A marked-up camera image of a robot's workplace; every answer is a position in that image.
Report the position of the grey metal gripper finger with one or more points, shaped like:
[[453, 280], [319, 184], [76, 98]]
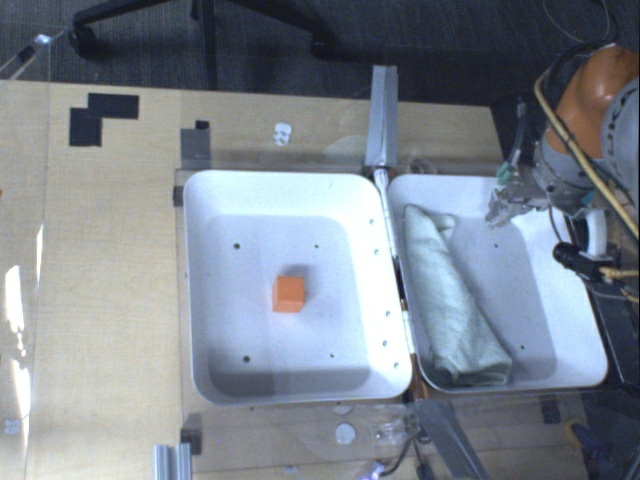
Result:
[[509, 213], [493, 210]]

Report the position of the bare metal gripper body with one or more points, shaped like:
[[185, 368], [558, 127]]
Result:
[[526, 192]]

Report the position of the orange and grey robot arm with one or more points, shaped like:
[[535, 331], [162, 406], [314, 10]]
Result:
[[590, 103]]

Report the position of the pale green rolled towel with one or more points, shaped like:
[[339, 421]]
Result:
[[450, 298]]

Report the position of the white plastic tray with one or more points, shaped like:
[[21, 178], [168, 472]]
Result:
[[550, 318], [250, 208]]

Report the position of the orange cube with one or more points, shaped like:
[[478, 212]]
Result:
[[288, 294]]

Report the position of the black office chair base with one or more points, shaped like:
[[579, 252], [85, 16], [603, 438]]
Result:
[[205, 13]]

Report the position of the black cylinder on white bracket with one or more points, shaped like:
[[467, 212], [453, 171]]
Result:
[[580, 258]]

